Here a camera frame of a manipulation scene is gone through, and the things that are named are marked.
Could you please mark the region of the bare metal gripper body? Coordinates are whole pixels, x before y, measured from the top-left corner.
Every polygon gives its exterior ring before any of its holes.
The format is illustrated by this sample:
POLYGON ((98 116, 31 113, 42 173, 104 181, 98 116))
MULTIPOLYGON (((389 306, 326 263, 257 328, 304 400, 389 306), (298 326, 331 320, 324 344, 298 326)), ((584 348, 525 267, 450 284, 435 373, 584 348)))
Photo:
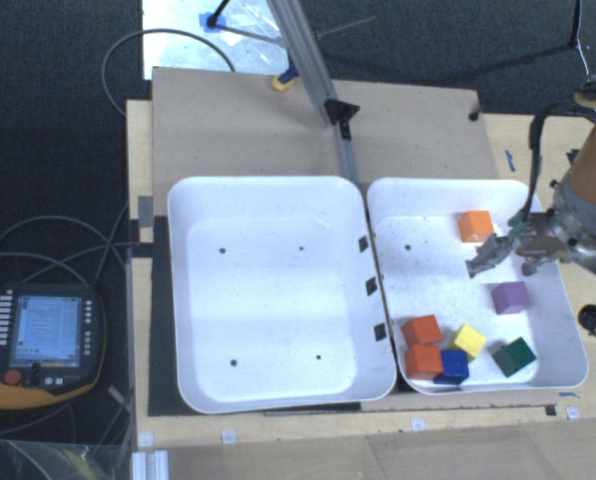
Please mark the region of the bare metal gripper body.
POLYGON ((515 241, 520 257, 544 255, 547 263, 575 264, 596 275, 596 222, 591 229, 572 216, 531 213, 529 223, 515 241))

